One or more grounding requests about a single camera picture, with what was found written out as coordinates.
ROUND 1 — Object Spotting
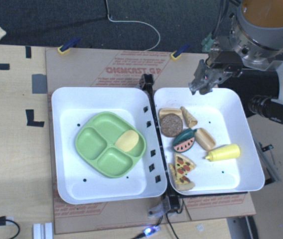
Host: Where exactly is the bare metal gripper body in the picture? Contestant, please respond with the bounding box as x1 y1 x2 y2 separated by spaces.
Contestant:
205 22 283 79

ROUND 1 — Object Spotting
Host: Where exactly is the tan ice cream cone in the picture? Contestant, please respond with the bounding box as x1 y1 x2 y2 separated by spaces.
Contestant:
180 106 198 129

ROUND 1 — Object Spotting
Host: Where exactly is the brown round biscuit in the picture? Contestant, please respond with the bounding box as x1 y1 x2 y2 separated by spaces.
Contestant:
159 113 184 138

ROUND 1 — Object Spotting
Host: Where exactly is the teal green toy pepper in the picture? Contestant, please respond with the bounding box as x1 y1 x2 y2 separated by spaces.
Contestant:
173 127 198 144

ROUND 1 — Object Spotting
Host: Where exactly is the thin black rod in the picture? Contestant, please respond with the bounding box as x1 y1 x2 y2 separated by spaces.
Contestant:
145 83 172 202

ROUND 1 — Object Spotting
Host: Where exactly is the red watermelon slice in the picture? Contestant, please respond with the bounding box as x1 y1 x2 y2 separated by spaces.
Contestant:
172 136 196 153

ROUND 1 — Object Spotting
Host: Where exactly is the yellow squeeze bottle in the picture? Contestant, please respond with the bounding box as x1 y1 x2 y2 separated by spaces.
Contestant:
204 143 241 162

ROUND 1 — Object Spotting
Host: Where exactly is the toy pizza slice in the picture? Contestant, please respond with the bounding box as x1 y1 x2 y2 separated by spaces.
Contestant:
173 152 197 182
168 162 196 192

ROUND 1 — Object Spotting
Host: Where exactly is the yellow oval toy food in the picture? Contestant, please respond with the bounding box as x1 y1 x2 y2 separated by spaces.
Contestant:
114 129 140 153

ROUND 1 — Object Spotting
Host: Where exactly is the white plastic tray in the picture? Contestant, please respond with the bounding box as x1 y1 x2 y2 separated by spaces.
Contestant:
51 86 168 205
153 87 266 196

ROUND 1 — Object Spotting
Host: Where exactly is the brown cardboard board red print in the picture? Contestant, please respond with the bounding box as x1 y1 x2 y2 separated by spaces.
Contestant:
45 47 257 235

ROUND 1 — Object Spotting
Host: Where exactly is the green divided plate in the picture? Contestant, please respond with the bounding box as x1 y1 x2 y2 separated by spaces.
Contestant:
74 111 147 179

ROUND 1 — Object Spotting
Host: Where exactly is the black block with wires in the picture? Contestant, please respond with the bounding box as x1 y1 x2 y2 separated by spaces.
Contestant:
139 74 155 91
164 194 182 213

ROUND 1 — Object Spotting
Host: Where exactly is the black cylinder on white bracket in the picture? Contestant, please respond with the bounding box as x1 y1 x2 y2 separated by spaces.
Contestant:
247 60 283 125

